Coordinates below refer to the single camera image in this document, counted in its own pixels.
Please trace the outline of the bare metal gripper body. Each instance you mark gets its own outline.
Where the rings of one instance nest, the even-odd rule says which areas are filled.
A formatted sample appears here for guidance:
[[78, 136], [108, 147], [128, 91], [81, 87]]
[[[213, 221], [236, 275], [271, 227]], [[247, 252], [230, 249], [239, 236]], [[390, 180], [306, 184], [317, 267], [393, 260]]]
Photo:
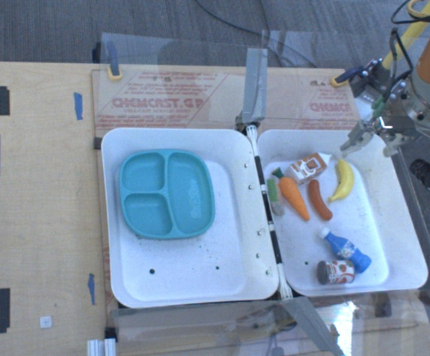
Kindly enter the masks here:
[[377, 103], [373, 105], [374, 129], [378, 134], [430, 139], [430, 105], [422, 102]]

